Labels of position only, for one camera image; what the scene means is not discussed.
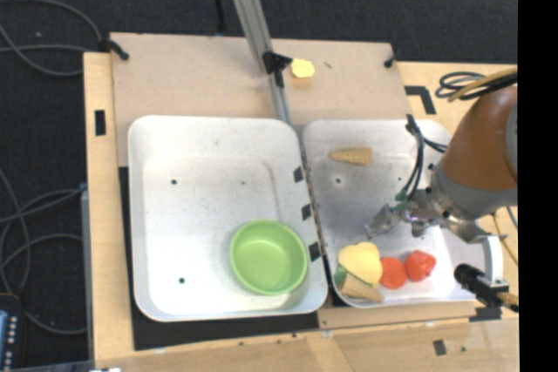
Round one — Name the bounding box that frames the red toy fruit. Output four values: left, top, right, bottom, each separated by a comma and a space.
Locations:
404, 249, 438, 282

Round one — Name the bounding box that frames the yellow ice cream scoop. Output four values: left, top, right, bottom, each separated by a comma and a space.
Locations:
337, 241, 384, 287

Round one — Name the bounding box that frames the black cylinder on white bracket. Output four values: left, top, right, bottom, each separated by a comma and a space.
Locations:
453, 233, 520, 313

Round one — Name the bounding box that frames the orange toy fruit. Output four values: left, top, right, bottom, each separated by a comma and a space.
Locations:
378, 256, 409, 290

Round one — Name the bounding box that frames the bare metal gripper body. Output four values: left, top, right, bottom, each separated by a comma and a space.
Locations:
401, 186, 484, 241

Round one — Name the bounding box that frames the green bowl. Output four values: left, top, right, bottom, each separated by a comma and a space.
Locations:
229, 220, 310, 297

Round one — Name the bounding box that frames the tan ice cream cone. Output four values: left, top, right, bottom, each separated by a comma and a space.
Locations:
329, 146, 373, 168
339, 274, 385, 304

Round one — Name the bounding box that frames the pale wood board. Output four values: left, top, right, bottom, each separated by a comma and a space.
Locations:
108, 31, 479, 330

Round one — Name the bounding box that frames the yellow toy food piece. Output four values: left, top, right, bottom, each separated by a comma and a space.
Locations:
289, 57, 316, 79

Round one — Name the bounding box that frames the white plastic tray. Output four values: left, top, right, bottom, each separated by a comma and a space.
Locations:
300, 118, 486, 310
126, 114, 330, 323

